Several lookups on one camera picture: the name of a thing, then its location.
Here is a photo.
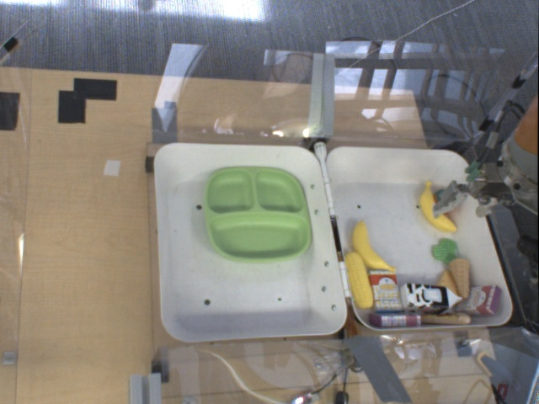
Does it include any yellow banana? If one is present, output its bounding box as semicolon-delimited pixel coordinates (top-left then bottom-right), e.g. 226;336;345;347
419;180;458;233
351;220;398;274

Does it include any thin black and white rod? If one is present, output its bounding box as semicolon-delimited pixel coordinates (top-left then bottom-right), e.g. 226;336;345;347
313;140;353;311

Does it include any purple flat box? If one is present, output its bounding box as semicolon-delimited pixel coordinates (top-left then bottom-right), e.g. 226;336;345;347
369;312;423;329

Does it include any tan cone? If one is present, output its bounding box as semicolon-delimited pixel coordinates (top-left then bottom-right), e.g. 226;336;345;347
447;258;471;300
436;269;459;296

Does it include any green broccoli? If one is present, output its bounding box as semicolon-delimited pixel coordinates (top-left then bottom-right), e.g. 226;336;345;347
430;237;460;265

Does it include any white plastic tray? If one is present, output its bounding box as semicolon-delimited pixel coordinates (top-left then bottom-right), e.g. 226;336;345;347
326;146;515;332
152;142;349;344

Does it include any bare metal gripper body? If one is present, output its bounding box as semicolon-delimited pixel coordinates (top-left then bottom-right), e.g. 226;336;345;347
459;170;528;210

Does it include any black and white milk carton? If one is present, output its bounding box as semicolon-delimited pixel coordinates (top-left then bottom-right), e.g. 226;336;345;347
399;282;464;314

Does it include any yellow corn cob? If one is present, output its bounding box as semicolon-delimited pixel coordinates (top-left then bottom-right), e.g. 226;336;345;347
344;251;376;311

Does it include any red and white carton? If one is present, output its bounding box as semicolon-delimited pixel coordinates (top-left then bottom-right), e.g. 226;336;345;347
367;269;403;312

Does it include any tan bread stick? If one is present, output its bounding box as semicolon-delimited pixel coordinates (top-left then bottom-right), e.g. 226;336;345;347
420;312;472;327

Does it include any green divided plate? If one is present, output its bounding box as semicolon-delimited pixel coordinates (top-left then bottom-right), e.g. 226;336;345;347
203;165;314;263

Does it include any pink and white carton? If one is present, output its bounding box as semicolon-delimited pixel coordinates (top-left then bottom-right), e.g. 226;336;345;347
456;284;504;316

